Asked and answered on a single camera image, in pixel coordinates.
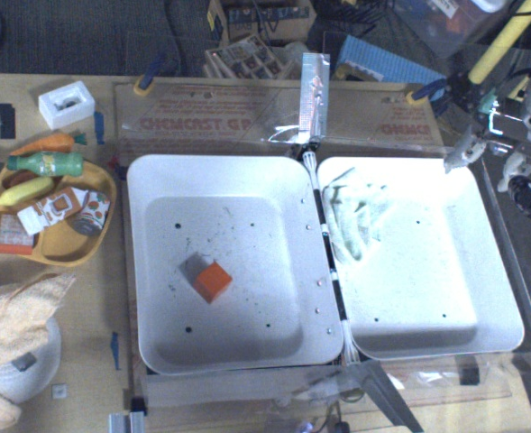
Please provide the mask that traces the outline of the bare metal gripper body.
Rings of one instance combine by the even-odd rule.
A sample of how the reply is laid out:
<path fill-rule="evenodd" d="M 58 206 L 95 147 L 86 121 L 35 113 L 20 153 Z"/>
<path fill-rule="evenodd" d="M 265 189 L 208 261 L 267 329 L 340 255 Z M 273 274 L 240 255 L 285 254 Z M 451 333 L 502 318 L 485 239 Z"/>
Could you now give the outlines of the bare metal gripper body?
<path fill-rule="evenodd" d="M 485 135 L 494 140 L 531 144 L 531 109 L 494 106 L 488 114 Z"/>

